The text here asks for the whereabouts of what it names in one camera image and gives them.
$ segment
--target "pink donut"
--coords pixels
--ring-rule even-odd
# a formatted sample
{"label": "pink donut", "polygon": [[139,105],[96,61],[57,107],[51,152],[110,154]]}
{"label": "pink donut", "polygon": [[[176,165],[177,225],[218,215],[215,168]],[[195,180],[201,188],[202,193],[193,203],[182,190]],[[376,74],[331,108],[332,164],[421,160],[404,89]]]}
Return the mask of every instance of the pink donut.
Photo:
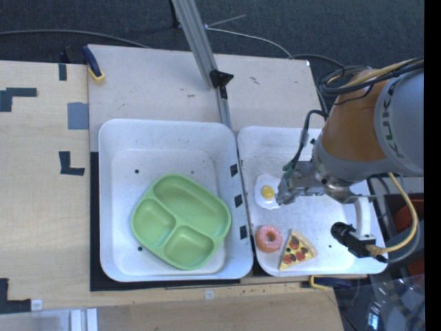
{"label": "pink donut", "polygon": [[280,230],[271,224],[259,227],[255,236],[257,247],[263,252],[275,252],[282,246],[283,238]]}

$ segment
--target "egg yolk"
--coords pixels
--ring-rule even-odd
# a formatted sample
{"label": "egg yolk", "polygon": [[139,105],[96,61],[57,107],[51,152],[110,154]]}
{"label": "egg yolk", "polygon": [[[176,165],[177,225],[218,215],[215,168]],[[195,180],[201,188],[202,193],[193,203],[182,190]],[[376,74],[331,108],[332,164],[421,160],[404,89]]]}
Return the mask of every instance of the egg yolk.
{"label": "egg yolk", "polygon": [[260,193],[262,194],[264,199],[270,199],[270,198],[274,197],[274,189],[269,185],[264,185],[260,189]]}

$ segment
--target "fried egg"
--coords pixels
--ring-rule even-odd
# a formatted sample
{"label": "fried egg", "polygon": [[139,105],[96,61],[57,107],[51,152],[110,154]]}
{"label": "fried egg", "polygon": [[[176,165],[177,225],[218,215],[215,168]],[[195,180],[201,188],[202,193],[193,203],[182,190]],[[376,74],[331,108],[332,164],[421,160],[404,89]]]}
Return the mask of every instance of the fried egg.
{"label": "fried egg", "polygon": [[269,174],[259,175],[254,186],[254,201],[263,208],[273,210],[279,208],[276,202],[277,187],[280,179],[272,177]]}

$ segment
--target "wooden table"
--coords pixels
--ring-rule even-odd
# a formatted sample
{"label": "wooden table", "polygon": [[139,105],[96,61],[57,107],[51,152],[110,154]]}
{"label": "wooden table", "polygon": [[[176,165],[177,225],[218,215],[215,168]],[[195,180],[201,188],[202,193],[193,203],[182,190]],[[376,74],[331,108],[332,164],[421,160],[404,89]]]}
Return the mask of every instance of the wooden table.
{"label": "wooden table", "polygon": [[[68,123],[69,105],[89,104],[87,68],[2,61],[0,76],[3,93],[37,89],[35,97],[13,94],[10,111],[0,112],[0,278],[9,279],[9,300],[41,299],[44,310],[100,307],[100,318],[125,330],[138,330],[145,318],[161,330],[193,330],[195,310],[214,330],[293,321],[298,329],[342,330],[333,290],[302,288],[307,277],[250,273],[235,285],[90,292],[90,133]],[[61,174],[60,152],[83,175]]]}

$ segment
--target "green plate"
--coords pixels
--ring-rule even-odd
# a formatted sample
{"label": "green plate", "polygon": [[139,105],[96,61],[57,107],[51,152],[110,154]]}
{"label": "green plate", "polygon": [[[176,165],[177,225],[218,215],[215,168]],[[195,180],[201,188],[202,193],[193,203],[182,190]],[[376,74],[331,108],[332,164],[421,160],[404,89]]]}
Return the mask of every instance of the green plate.
{"label": "green plate", "polygon": [[205,265],[222,243],[231,214],[193,179],[166,174],[144,193],[132,213],[134,236],[149,251],[182,270]]}

